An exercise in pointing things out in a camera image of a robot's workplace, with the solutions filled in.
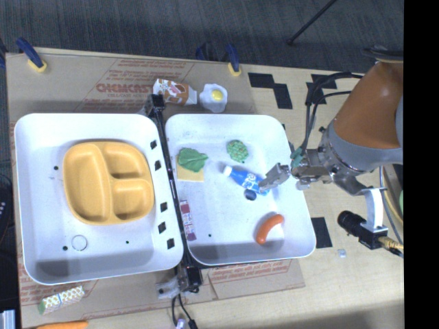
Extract green lettuce leaf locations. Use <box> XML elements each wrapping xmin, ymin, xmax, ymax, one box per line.
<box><xmin>177</xmin><ymin>147</ymin><xmax>209</xmax><ymax>173</ymax></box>

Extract yellow cheese slice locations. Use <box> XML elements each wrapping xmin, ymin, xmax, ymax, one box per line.
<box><xmin>176</xmin><ymin>154</ymin><xmax>205</xmax><ymax>184</ymax></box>

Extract black cylinder on white bracket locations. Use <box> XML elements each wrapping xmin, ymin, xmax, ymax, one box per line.
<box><xmin>337</xmin><ymin>186</ymin><xmax>390</xmax><ymax>251</ymax></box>

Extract green grapes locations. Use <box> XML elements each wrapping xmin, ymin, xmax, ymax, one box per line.
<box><xmin>226</xmin><ymin>139</ymin><xmax>250</xmax><ymax>164</ymax></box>

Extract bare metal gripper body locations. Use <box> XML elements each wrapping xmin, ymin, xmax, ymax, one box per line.
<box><xmin>290</xmin><ymin>147</ymin><xmax>340</xmax><ymax>191</ymax></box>

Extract blue bottle white cap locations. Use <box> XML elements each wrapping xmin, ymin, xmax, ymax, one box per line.
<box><xmin>222</xmin><ymin>164</ymin><xmax>272</xmax><ymax>197</ymax></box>

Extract black block with wires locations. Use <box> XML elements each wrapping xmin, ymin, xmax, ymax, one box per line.
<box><xmin>176</xmin><ymin>265</ymin><xmax>204</xmax><ymax>293</ymax></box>
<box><xmin>145</xmin><ymin>93</ymin><xmax>166</xmax><ymax>117</ymax></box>

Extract orange sausage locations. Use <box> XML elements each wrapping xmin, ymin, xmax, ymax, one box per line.
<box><xmin>255</xmin><ymin>213</ymin><xmax>285</xmax><ymax>246</ymax></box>

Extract brown cardboard board red print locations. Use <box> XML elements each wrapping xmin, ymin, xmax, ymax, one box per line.
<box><xmin>5</xmin><ymin>47</ymin><xmax>307</xmax><ymax>329</ymax></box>

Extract white plastic tray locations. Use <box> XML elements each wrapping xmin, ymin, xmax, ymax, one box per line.
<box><xmin>13</xmin><ymin>112</ymin><xmax>185</xmax><ymax>286</ymax></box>
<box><xmin>164</xmin><ymin>113</ymin><xmax>317</xmax><ymax>267</ymax></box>

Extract green and white patterned box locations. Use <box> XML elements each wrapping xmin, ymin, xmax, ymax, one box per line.
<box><xmin>37</xmin><ymin>285</ymin><xmax>86</xmax><ymax>316</ymax></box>

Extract thin black rod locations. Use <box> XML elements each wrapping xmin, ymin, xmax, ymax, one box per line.
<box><xmin>153</xmin><ymin>105</ymin><xmax>193</xmax><ymax>271</ymax></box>

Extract red and white packet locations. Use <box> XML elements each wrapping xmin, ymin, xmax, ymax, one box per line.
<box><xmin>178</xmin><ymin>199</ymin><xmax>198</xmax><ymax>242</ymax></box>

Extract yellow divided plate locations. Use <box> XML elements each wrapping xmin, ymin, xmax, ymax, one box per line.
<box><xmin>62</xmin><ymin>141</ymin><xmax>156</xmax><ymax>226</ymax></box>

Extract white fried egg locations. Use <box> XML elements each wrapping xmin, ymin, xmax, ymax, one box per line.
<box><xmin>199</xmin><ymin>83</ymin><xmax>228</xmax><ymax>114</ymax></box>

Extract brown and white carton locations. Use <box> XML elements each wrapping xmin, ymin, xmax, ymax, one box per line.
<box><xmin>152</xmin><ymin>78</ymin><xmax>198</xmax><ymax>108</ymax></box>

